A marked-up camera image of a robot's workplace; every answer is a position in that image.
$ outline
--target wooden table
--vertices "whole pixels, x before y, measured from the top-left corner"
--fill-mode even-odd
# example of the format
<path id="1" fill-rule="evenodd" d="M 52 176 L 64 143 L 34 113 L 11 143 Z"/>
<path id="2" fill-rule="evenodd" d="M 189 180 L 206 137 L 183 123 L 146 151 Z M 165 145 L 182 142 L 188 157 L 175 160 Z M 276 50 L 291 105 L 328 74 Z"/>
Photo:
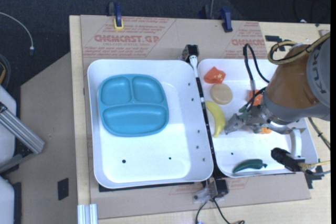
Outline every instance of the wooden table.
<path id="1" fill-rule="evenodd" d="M 330 30 L 330 25 L 315 26 L 313 24 L 286 24 L 286 23 L 261 23 L 263 35 L 276 35 L 283 39 L 291 39 L 297 42 L 311 43 L 320 37 L 320 30 Z M 76 144 L 76 169 L 78 204 L 90 204 L 88 151 L 85 124 L 85 100 L 83 96 L 83 66 L 81 49 L 81 23 L 80 16 L 70 16 L 70 42 L 73 107 L 75 120 L 75 144 Z M 274 42 L 266 42 L 269 49 Z M 324 134 L 330 139 L 330 122 L 316 120 Z M 311 134 L 322 161 L 330 159 L 330 152 L 317 138 L 311 129 Z M 291 202 L 279 202 L 272 204 L 230 207 L 224 209 L 225 217 L 231 221 L 244 219 L 246 223 L 331 223 L 331 189 L 330 174 L 323 180 L 314 181 L 310 200 Z M 99 220 L 99 223 L 194 223 L 195 211 L 172 212 L 168 214 L 125 217 L 117 219 Z M 223 223 L 217 209 L 206 209 L 201 212 L 199 219 L 204 223 Z"/>

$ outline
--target tan disc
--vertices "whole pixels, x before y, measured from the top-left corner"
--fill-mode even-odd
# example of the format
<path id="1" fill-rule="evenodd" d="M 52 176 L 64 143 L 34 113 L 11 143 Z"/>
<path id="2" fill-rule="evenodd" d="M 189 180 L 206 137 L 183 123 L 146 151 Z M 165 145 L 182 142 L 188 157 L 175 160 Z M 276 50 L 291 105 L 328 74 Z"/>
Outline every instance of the tan disc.
<path id="1" fill-rule="evenodd" d="M 226 84 L 214 84 L 210 89 L 210 95 L 217 104 L 228 104 L 233 97 L 232 90 Z"/>

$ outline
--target toy banana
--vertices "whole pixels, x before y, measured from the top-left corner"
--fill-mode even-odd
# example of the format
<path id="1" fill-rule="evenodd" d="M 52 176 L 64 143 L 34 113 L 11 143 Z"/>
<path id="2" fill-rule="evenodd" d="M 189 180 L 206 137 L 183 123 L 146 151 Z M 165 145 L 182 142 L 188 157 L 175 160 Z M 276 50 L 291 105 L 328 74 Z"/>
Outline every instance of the toy banana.
<path id="1" fill-rule="evenodd" d="M 216 104 L 213 101 L 205 101 L 205 105 L 206 108 L 211 112 L 211 114 L 214 116 L 215 119 L 215 133 L 214 133 L 214 137 L 218 137 L 219 133 L 222 131 L 222 129 L 225 126 L 225 117 L 224 117 L 224 113 L 221 110 L 221 108 L 219 107 L 218 104 Z"/>
<path id="2" fill-rule="evenodd" d="M 246 161 L 243 161 L 239 163 L 234 169 L 233 173 L 236 173 L 238 171 L 247 169 L 247 168 L 252 168 L 252 169 L 261 169 L 263 167 L 267 167 L 267 164 L 263 163 L 262 159 L 248 159 Z"/>

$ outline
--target yellow banana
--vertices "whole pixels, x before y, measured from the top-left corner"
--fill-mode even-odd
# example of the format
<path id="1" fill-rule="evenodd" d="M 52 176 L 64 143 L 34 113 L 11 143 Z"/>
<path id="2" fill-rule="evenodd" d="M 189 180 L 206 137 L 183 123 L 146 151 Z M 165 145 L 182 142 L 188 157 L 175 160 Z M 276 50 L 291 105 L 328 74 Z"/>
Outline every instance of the yellow banana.
<path id="1" fill-rule="evenodd" d="M 214 137 L 218 137 L 219 133 L 225 126 L 225 116 L 221 108 L 218 104 L 213 101 L 205 101 L 206 108 L 211 112 L 215 119 L 215 133 L 213 134 Z"/>

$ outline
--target blue plate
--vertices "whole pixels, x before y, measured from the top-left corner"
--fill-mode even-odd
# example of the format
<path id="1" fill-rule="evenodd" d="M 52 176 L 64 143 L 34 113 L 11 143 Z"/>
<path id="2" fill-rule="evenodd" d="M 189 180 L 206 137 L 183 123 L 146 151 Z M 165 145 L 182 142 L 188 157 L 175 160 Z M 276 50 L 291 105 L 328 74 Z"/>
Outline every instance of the blue plate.
<path id="1" fill-rule="evenodd" d="M 104 127 L 117 136 L 156 134 L 169 120 L 162 85 L 142 74 L 105 79 L 99 88 L 99 112 Z"/>

